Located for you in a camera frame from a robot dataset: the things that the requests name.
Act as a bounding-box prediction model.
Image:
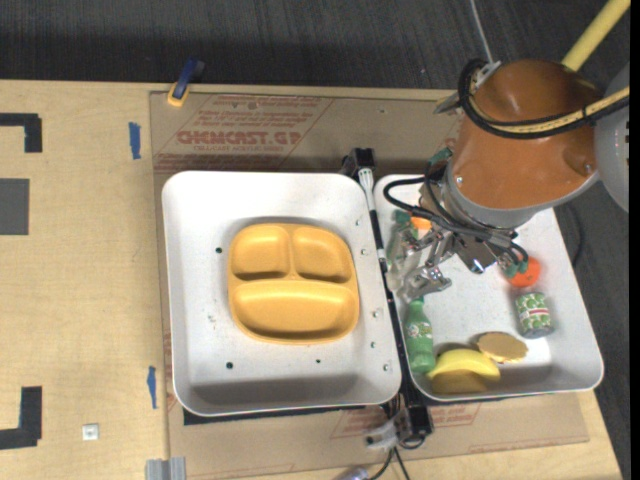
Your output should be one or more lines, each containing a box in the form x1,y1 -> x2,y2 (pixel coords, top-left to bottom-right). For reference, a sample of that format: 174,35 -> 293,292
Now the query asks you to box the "yellow banana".
426,347 -> 502,395

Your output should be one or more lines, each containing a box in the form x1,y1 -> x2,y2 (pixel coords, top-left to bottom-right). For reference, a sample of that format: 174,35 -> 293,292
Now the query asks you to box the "black block with thin wires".
341,146 -> 377,177
394,404 -> 435,444

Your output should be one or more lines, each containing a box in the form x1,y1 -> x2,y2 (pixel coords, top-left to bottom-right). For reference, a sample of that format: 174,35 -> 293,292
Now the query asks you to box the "green and white can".
514,291 -> 557,340

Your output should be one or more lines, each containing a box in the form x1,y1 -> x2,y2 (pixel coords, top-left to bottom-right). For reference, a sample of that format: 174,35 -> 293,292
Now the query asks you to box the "white plastic tray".
372,172 -> 605,403
160,169 -> 404,418

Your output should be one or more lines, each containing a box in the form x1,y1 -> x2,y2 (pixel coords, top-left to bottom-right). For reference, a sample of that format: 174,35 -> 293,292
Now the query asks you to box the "green plastic bottle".
403,297 -> 437,375

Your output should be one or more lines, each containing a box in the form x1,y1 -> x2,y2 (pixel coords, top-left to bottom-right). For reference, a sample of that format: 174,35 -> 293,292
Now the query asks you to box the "thin black and white rod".
357,166 -> 419,409

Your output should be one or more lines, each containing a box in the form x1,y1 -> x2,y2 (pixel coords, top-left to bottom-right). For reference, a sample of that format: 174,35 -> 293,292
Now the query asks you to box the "brown cardboard board red print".
148,89 -> 591,480

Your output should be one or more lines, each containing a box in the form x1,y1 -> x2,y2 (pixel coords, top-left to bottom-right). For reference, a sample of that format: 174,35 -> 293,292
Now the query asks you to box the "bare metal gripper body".
415,178 -> 503,276

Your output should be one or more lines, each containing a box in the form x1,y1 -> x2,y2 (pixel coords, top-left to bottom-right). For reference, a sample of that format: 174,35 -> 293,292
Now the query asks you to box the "orange toy fruit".
506,256 -> 542,289

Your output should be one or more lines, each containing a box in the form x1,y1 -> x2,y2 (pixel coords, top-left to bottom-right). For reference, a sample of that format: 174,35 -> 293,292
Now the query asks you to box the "yellow divided plate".
226,222 -> 361,346

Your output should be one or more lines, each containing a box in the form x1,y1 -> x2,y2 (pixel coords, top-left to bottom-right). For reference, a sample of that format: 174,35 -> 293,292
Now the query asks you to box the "tan round biscuit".
474,331 -> 530,365

